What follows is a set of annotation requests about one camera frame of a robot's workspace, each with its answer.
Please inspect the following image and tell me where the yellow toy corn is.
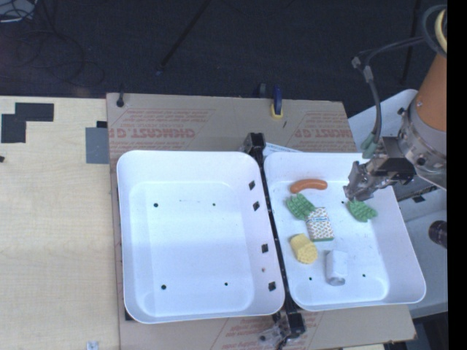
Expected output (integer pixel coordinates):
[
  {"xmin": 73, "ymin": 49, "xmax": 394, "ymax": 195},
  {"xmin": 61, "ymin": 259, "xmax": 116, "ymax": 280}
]
[{"xmin": 289, "ymin": 233, "xmax": 319, "ymax": 265}]

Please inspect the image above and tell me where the black block with thin wires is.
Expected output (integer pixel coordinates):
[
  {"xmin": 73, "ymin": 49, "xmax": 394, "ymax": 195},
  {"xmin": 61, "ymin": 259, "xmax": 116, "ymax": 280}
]
[
  {"xmin": 283, "ymin": 311, "xmax": 307, "ymax": 339},
  {"xmin": 239, "ymin": 132, "xmax": 266, "ymax": 156}
]

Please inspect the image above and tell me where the green and white patterned packet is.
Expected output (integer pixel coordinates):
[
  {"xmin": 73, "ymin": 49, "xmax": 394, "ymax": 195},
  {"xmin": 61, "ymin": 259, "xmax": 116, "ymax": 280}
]
[{"xmin": 305, "ymin": 206, "xmax": 336, "ymax": 243}]

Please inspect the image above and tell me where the brown cardboard board red print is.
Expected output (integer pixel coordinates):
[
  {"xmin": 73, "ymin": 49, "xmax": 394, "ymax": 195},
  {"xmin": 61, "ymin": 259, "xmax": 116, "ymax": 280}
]
[{"xmin": 105, "ymin": 92, "xmax": 417, "ymax": 350}]

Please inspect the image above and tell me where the orange toy sausage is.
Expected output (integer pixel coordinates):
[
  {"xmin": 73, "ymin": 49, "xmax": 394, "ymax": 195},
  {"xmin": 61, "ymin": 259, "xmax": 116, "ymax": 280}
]
[{"xmin": 290, "ymin": 179, "xmax": 328, "ymax": 195}]

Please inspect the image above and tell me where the white paper slip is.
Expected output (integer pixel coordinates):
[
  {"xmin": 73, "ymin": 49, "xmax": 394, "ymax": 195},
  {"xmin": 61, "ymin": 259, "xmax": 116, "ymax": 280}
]
[{"xmin": 265, "ymin": 142, "xmax": 303, "ymax": 154}]

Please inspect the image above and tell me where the white plastic tray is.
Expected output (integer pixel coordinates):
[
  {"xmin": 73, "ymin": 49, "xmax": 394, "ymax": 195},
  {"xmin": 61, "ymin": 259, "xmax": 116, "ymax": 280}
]
[
  {"xmin": 115, "ymin": 149, "xmax": 286, "ymax": 324},
  {"xmin": 263, "ymin": 151, "xmax": 427, "ymax": 312}
]

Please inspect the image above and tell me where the green toy vegetable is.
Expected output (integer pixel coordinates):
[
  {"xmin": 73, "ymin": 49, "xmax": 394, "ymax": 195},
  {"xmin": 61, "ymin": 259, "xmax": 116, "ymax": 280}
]
[
  {"xmin": 285, "ymin": 193, "xmax": 317, "ymax": 221},
  {"xmin": 345, "ymin": 198, "xmax": 379, "ymax": 223}
]

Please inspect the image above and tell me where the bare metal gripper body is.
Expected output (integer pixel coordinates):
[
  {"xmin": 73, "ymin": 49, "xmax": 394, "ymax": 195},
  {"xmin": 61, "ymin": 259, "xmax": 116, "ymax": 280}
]
[{"xmin": 363, "ymin": 136, "xmax": 448, "ymax": 193}]

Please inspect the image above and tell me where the thin black rod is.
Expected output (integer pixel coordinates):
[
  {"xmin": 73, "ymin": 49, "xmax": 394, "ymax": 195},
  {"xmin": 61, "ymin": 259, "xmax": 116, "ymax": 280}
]
[{"xmin": 254, "ymin": 146, "xmax": 298, "ymax": 319}]

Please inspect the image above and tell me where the black cylinder on white bracket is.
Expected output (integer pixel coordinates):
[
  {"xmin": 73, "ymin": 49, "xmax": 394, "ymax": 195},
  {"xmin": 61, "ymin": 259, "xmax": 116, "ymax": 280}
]
[{"xmin": 427, "ymin": 219, "xmax": 448, "ymax": 250}]

